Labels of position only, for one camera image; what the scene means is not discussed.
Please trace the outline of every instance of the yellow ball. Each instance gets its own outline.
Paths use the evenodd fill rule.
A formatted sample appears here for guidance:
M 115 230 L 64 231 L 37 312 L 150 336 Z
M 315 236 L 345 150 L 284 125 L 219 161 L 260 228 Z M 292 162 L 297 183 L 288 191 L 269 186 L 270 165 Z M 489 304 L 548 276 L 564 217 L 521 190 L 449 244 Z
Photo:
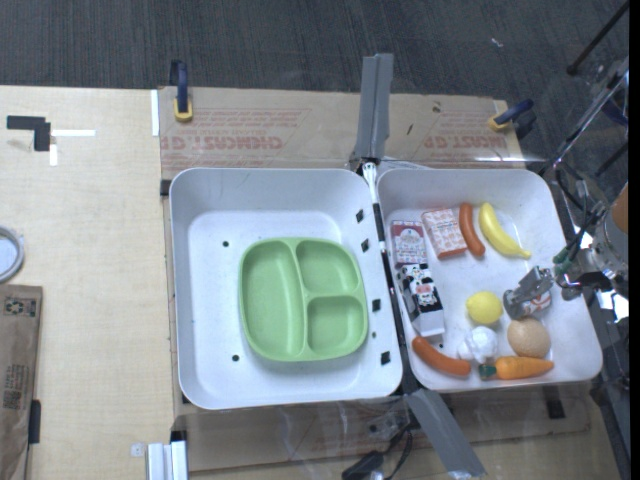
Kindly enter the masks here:
M 469 317 L 479 324 L 491 325 L 502 316 L 502 301 L 492 292 L 474 293 L 467 299 Z

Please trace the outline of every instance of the gray floor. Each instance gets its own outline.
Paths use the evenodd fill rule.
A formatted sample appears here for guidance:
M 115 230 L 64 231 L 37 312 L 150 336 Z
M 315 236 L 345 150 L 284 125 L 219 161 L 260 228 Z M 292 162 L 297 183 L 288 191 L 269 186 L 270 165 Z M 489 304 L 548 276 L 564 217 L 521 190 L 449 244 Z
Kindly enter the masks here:
M 626 12 L 566 72 L 625 1 L 0 0 L 0 84 L 155 88 L 181 59 L 194 86 L 359 92 L 362 57 L 389 52 L 393 92 L 532 99 L 521 146 L 550 158 L 629 54 Z M 625 143 L 600 113 L 567 157 L 609 202 L 628 153 L 594 173 Z

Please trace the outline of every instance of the yellow clamp pad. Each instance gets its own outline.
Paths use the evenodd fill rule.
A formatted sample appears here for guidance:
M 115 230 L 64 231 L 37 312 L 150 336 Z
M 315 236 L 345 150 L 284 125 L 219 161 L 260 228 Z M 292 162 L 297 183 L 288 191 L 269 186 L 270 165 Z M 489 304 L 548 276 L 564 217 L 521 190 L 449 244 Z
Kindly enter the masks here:
M 492 115 L 489 120 L 487 121 L 487 125 L 489 126 L 489 128 L 491 128 L 494 132 L 501 132 L 503 130 L 506 130 L 509 125 L 511 124 L 511 121 L 507 121 L 504 124 L 498 124 L 495 122 L 495 118 L 498 117 L 500 114 L 494 114 Z
M 193 107 L 191 106 L 191 100 L 187 100 L 187 111 L 180 112 L 178 110 L 178 98 L 173 100 L 173 114 L 176 116 L 176 121 L 181 123 L 187 123 L 193 119 Z

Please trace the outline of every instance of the light wood surface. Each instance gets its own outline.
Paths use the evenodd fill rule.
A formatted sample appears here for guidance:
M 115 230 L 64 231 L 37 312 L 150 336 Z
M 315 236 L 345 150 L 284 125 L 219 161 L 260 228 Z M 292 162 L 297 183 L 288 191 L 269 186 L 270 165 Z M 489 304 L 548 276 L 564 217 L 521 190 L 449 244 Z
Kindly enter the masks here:
M 0 87 L 6 115 L 45 117 L 58 165 L 33 133 L 0 128 L 0 223 L 24 236 L 11 282 L 44 289 L 35 396 L 40 443 L 29 479 L 142 479 L 135 443 L 168 442 L 174 419 L 160 151 L 149 91 Z M 604 423 L 585 397 L 581 432 L 474 445 L 492 479 L 617 478 Z M 355 460 L 194 474 L 194 478 L 339 478 Z M 432 449 L 398 478 L 450 478 Z

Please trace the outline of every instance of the white tray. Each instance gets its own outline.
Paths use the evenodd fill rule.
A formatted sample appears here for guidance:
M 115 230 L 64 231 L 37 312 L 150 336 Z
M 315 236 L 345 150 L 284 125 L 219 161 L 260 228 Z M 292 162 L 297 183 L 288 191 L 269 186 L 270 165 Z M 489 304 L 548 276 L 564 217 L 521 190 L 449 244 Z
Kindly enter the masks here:
M 477 259 L 467 251 L 438 260 L 426 239 L 429 266 L 445 311 L 445 333 L 434 343 L 442 344 L 441 351 L 451 356 L 456 356 L 464 334 L 474 327 L 465 308 L 470 295 L 489 290 L 502 299 L 502 294 L 517 288 L 518 281 L 532 267 L 553 268 L 553 256 L 566 244 L 549 187 L 541 177 L 523 169 L 394 169 L 380 176 L 378 194 L 387 237 L 392 220 L 420 221 L 422 212 L 436 208 L 452 208 L 457 215 L 462 202 L 475 205 L 476 230 L 487 249 L 484 258 Z M 532 252 L 529 260 L 506 258 L 486 242 L 477 225 L 478 207 L 484 201 L 494 206 L 505 230 Z M 407 343 L 411 343 L 416 332 L 402 300 L 400 304 Z M 602 350 L 582 297 L 565 301 L 560 288 L 554 285 L 552 305 L 540 320 L 551 336 L 548 358 L 555 362 L 545 375 L 517 381 L 483 381 L 474 365 L 470 377 L 462 379 L 434 370 L 413 351 L 409 352 L 411 367 L 424 386 L 442 392 L 583 381 L 600 372 Z M 499 355 L 514 354 L 506 339 L 509 322 L 510 317 L 504 312 L 495 328 Z
M 176 176 L 169 199 L 178 376 L 191 402 L 232 409 L 377 398 L 396 390 L 399 345 L 362 178 L 343 169 L 199 168 Z M 358 260 L 369 329 L 356 352 L 285 363 L 251 349 L 239 313 L 240 259 L 258 240 L 287 236 L 334 240 Z M 379 310 L 372 309 L 376 299 Z

